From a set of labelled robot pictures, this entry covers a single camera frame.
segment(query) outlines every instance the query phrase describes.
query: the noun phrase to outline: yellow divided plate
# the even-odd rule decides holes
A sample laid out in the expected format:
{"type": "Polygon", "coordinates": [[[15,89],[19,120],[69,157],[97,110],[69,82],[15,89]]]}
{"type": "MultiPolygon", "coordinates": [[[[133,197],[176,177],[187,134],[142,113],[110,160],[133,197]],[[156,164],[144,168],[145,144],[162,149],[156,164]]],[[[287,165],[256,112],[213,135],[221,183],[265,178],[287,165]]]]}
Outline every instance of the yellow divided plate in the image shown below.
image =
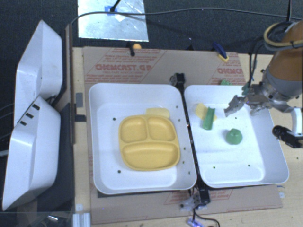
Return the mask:
{"type": "Polygon", "coordinates": [[[123,119],[119,144],[124,163],[134,170],[163,170],[180,160],[175,127],[163,116],[136,115],[123,119]]]}

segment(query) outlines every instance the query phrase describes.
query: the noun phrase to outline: green ball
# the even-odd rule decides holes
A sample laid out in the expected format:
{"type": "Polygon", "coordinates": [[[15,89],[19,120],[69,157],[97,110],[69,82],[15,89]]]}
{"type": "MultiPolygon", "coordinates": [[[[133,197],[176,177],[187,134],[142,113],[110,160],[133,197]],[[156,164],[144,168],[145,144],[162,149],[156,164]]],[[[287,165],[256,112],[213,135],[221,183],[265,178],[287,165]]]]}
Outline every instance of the green ball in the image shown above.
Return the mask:
{"type": "Polygon", "coordinates": [[[226,141],[231,145],[238,145],[243,139],[240,130],[231,129],[226,135],[226,141]]]}

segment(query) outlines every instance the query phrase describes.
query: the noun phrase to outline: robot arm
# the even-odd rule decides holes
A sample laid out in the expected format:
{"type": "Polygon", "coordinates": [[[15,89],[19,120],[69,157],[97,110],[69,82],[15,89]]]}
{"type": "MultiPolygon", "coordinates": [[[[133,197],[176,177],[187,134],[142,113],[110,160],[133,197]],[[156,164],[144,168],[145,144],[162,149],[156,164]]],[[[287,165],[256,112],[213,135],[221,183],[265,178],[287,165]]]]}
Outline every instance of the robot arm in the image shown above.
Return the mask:
{"type": "Polygon", "coordinates": [[[272,107],[283,113],[291,113],[293,122],[296,122],[293,124],[295,127],[289,130],[276,126],[273,134],[293,148],[301,148],[302,127],[298,128],[298,125],[302,125],[302,112],[289,106],[287,102],[302,93],[303,22],[291,23],[281,42],[269,39],[271,30],[277,26],[279,24],[270,26],[264,33],[265,46],[276,52],[263,71],[262,81],[259,84],[246,84],[243,87],[243,97],[235,96],[224,112],[228,116],[247,104],[251,108],[252,116],[264,108],[272,107]]]}

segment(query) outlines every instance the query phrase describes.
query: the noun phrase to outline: dark floor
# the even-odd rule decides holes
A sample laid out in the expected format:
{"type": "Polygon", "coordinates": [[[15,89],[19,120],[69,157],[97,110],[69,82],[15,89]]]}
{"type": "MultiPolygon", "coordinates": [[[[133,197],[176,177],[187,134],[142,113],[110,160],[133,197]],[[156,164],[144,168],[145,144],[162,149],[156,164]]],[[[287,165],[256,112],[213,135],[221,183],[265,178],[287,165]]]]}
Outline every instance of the dark floor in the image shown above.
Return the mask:
{"type": "MultiPolygon", "coordinates": [[[[270,13],[286,17],[289,0],[144,0],[146,12],[193,7],[217,7],[270,13]]],[[[302,18],[303,0],[293,0],[292,16],[302,18]]],[[[15,72],[22,53],[39,20],[57,33],[77,16],[77,0],[0,0],[0,109],[14,102],[15,72]]],[[[227,51],[248,53],[254,38],[285,18],[227,11],[192,11],[147,18],[148,43],[143,48],[211,50],[219,42],[227,51]]],[[[117,46],[125,42],[76,38],[74,46],[117,46]]],[[[12,130],[13,107],[0,111],[0,150],[7,149],[12,130]]],[[[0,192],[6,159],[0,159],[0,192]]]]}

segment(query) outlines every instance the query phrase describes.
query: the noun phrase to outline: table surface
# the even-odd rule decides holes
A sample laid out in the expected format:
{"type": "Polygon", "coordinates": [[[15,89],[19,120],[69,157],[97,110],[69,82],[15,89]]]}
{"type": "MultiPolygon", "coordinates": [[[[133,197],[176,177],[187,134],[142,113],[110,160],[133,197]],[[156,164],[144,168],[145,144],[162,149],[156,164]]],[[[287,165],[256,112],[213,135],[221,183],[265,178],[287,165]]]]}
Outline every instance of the table surface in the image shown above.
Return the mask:
{"type": "MultiPolygon", "coordinates": [[[[74,48],[73,53],[73,77],[74,91],[84,92],[84,77],[81,48],[74,48]]],[[[269,64],[272,55],[259,55],[258,68],[254,79],[261,81],[261,69],[265,69],[269,64]]],[[[247,54],[239,54],[245,79],[248,80],[249,57],[247,54]]],[[[302,97],[289,102],[291,106],[302,107],[302,97]]],[[[77,108],[78,114],[86,114],[85,107],[77,108]]],[[[276,109],[271,109],[275,125],[282,125],[292,128],[291,115],[289,113],[280,113],[276,109]]],[[[82,204],[83,212],[90,212],[90,190],[89,190],[89,166],[88,166],[88,146],[87,131],[85,122],[77,122],[75,125],[76,144],[74,145],[74,166],[75,166],[75,204],[82,204]]],[[[222,227],[301,227],[303,226],[303,161],[302,149],[292,149],[285,143],[281,146],[289,168],[289,179],[281,184],[283,207],[270,210],[255,210],[246,212],[233,212],[206,215],[206,218],[215,218],[222,227]]],[[[120,222],[112,224],[93,225],[94,227],[186,227],[188,217],[164,218],[154,220],[120,222]]],[[[205,227],[216,226],[212,221],[198,220],[205,227]]]]}

